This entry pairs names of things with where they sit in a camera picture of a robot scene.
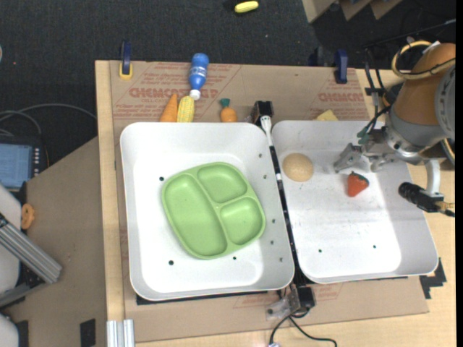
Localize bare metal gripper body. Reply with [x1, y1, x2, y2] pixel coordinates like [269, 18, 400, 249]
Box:
[356, 127, 425, 166]

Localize red strawberry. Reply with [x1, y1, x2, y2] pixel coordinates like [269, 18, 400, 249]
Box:
[347, 171, 370, 198]

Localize yellow cheese wedge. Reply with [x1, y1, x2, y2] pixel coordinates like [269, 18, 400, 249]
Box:
[312, 108, 339, 122]

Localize beige bread roll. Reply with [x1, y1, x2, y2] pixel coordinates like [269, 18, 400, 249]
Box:
[281, 152, 315, 183]

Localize thin black and white rod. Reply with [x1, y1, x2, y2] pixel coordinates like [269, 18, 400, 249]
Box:
[260, 115, 302, 287]

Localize white plastic tray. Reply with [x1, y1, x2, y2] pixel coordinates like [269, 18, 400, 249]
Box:
[270, 119, 440, 285]
[119, 121, 296, 301]

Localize brown cardboard board red print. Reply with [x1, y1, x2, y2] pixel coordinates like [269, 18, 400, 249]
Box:
[108, 60, 441, 343]

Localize small orange carrot green top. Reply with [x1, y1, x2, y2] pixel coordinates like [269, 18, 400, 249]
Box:
[219, 98, 239, 124]

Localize green divided plate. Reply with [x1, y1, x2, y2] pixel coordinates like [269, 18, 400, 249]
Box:
[160, 161, 267, 261]

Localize yellow corn cob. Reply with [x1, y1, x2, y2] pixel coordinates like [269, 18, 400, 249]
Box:
[176, 95, 196, 124]

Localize blue bottle white cap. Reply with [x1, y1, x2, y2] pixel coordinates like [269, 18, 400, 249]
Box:
[187, 52, 211, 100]

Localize yellow oval object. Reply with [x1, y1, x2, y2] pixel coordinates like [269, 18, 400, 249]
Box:
[234, 0, 260, 14]

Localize long orange carrot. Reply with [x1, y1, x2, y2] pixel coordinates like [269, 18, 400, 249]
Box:
[158, 93, 179, 124]

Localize black cylinder on white bracket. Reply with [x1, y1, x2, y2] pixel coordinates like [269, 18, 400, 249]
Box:
[397, 158, 446, 213]

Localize black block with thin wires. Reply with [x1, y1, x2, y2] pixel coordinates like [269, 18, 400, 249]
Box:
[289, 285, 316, 310]
[252, 100, 274, 125]

